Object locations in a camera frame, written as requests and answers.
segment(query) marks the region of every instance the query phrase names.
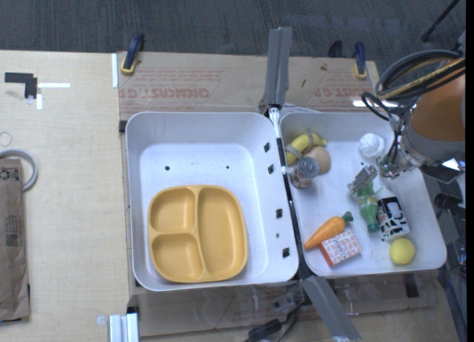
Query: red and white box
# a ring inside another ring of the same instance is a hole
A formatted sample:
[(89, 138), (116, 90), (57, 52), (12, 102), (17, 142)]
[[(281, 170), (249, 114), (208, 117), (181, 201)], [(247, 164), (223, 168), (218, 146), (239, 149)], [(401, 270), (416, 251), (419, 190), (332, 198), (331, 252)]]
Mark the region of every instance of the red and white box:
[(324, 259), (331, 267), (337, 263), (347, 260), (354, 255), (360, 254), (362, 247), (356, 240), (353, 232), (346, 229), (335, 237), (323, 241), (319, 245), (323, 253)]

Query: banana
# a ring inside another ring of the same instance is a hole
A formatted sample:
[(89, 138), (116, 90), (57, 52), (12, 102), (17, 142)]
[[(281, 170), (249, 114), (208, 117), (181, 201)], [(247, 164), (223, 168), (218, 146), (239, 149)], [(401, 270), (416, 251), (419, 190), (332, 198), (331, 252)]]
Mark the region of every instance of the banana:
[[(319, 135), (315, 133), (311, 133), (311, 135), (313, 136), (313, 146), (318, 146), (318, 145), (326, 146), (326, 141), (322, 139), (321, 137), (319, 137)], [(308, 149), (308, 147), (310, 147), (310, 145), (311, 145), (311, 141), (308, 134), (301, 134), (300, 136), (293, 139), (293, 141), (290, 143), (290, 146), (292, 147), (292, 149), (295, 149), (302, 154), (305, 152), (305, 150)], [(288, 166), (293, 164), (298, 159), (298, 157), (295, 156), (291, 151), (288, 151), (288, 149), (286, 150), (285, 154), (286, 154)]]

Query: wooden table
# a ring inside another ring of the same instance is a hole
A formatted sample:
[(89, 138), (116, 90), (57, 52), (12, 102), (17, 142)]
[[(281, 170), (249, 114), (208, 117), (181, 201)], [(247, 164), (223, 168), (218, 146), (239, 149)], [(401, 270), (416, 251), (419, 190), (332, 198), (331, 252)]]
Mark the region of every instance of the wooden table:
[[(39, 177), (24, 194), (30, 317), (0, 326), (3, 341), (106, 341), (108, 315), (130, 299), (118, 89), (111, 54), (1, 51), (3, 72), (33, 73), (43, 109), (24, 85), (0, 81), (0, 132), (28, 151)], [(25, 177), (29, 167), (24, 165)], [(436, 306), (353, 319), (364, 341), (456, 341), (444, 291)], [(161, 336), (157, 341), (242, 341), (248, 329)], [(320, 320), (287, 341), (331, 341)]]

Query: orange tray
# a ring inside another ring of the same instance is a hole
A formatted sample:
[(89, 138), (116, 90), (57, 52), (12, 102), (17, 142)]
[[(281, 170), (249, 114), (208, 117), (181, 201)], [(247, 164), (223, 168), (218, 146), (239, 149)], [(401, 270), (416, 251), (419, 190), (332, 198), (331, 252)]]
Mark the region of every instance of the orange tray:
[(223, 187), (189, 185), (157, 193), (148, 207), (151, 260), (176, 283), (223, 281), (247, 262), (247, 232), (237, 197)]

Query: toy carrot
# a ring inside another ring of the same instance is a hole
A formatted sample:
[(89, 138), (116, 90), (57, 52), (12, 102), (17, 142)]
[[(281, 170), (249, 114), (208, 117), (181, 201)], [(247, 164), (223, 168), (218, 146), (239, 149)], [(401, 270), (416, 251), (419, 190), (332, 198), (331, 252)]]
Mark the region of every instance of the toy carrot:
[(312, 249), (313, 247), (318, 246), (322, 241), (326, 241), (327, 239), (343, 232), (346, 227), (346, 222), (353, 220), (354, 218), (351, 212), (345, 212), (342, 217), (339, 217), (338, 215), (331, 217), (304, 243), (304, 249)]

